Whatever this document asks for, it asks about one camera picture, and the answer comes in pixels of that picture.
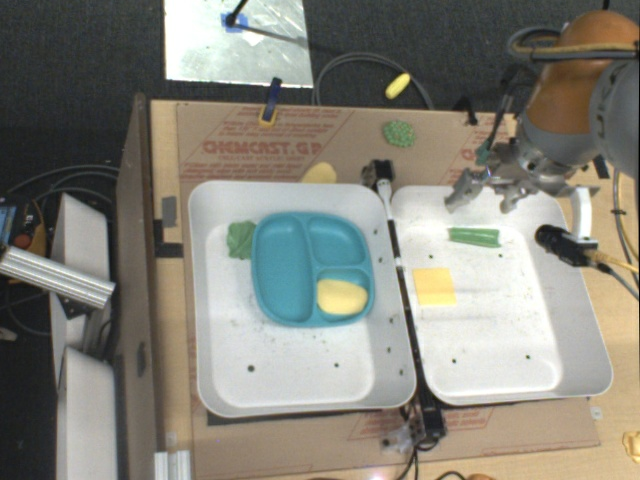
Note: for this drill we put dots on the yellow toy cheese slice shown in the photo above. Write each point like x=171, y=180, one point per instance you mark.
x=434, y=287

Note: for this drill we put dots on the brown cardboard board red print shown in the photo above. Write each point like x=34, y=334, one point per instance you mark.
x=280, y=138

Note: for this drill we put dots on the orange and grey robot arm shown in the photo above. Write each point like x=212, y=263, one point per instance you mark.
x=565, y=93

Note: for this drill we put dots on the pale yellow toy piece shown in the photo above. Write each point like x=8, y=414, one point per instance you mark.
x=633, y=445

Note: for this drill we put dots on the green toy celery stick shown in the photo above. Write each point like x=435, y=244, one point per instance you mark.
x=472, y=236

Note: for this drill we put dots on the white plastic tray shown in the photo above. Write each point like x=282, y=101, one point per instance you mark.
x=300, y=368
x=500, y=348

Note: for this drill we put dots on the yellow oval toy chip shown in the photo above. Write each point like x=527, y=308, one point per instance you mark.
x=320, y=174

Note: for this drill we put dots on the thin black and white rod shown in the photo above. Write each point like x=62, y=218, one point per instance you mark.
x=401, y=268

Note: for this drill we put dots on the blue divided plate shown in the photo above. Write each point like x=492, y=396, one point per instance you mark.
x=282, y=268

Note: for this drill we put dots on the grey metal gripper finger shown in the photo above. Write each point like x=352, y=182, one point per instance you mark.
x=512, y=199
x=462, y=190

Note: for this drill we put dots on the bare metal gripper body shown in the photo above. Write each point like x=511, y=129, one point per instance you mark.
x=520, y=170

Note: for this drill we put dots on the green dotted round toy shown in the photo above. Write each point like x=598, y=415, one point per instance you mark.
x=398, y=133

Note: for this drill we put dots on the green toy lettuce leaf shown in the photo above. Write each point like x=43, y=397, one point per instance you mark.
x=239, y=240

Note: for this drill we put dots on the yellow toy potato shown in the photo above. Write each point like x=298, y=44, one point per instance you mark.
x=342, y=297

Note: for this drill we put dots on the black cylinder on white bracket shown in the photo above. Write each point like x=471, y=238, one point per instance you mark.
x=562, y=243

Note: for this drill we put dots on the yellow toy corn cob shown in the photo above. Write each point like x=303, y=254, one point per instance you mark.
x=398, y=85

